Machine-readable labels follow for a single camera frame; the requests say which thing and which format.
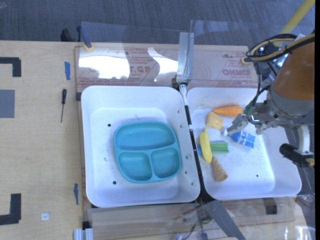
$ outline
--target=white tray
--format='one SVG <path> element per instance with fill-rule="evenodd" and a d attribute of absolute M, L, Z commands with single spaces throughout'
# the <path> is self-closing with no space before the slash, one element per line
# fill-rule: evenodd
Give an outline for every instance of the white tray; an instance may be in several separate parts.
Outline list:
<path fill-rule="evenodd" d="M 192 88 L 187 93 L 187 100 L 196 143 L 199 144 L 199 136 L 206 127 L 210 110 L 228 105 L 244 108 L 256 92 L 254 88 Z M 258 101 L 263 101 L 265 97 L 260 96 Z M 231 126 L 234 118 L 222 118 L 225 127 Z M 221 135 L 218 129 L 207 129 L 211 141 L 229 143 L 229 153 L 215 154 L 228 174 L 224 181 L 215 181 L 212 165 L 202 156 L 199 157 L 205 189 L 210 196 L 225 201 L 294 196 L 300 191 L 302 183 L 297 166 L 279 152 L 281 144 L 288 143 L 282 127 L 269 128 L 262 135 L 256 135 L 255 127 L 249 124 L 244 131 L 256 136 L 253 149 L 235 143 L 229 136 Z"/>
<path fill-rule="evenodd" d="M 85 181 L 89 201 L 101 208 L 188 203 L 200 193 L 182 96 L 170 87 L 90 86 L 81 95 Z M 156 120 L 175 132 L 181 170 L 167 180 L 133 183 L 120 173 L 114 132 L 126 123 Z"/>

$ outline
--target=blue bottle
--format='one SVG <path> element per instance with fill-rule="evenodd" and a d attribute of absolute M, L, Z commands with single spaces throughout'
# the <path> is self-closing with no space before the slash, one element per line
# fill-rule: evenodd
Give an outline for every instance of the blue bottle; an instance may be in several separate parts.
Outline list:
<path fill-rule="evenodd" d="M 256 137 L 244 132 L 244 131 L 238 131 L 236 133 L 233 133 L 229 135 L 231 139 L 233 139 L 236 143 L 239 143 L 241 145 L 248 146 L 250 148 L 254 148 L 255 145 L 255 139 Z"/>

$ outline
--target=yellow pole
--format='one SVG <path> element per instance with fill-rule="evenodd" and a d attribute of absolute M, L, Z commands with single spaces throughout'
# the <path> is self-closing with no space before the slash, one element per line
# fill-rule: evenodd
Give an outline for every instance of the yellow pole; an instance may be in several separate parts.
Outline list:
<path fill-rule="evenodd" d="M 315 4 L 316 0 L 304 0 L 298 10 L 292 15 L 287 24 L 283 27 L 279 34 L 291 33 L 292 30 L 298 25 L 310 8 Z M 275 46 L 280 46 L 282 42 L 275 42 Z"/>

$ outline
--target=white square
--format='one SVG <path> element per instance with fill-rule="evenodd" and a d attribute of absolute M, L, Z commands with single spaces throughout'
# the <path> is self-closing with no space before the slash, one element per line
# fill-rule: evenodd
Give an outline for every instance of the white square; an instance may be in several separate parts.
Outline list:
<path fill-rule="evenodd" d="M 41 220 L 42 221 L 48 221 L 50 220 L 50 212 L 42 212 L 41 213 Z"/>

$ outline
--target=gray square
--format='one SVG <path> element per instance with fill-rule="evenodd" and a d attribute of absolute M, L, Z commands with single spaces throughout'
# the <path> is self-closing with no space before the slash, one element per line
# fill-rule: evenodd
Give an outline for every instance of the gray square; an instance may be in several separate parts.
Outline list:
<path fill-rule="evenodd" d="M 15 118 L 15 90 L 0 89 L 0 118 Z"/>

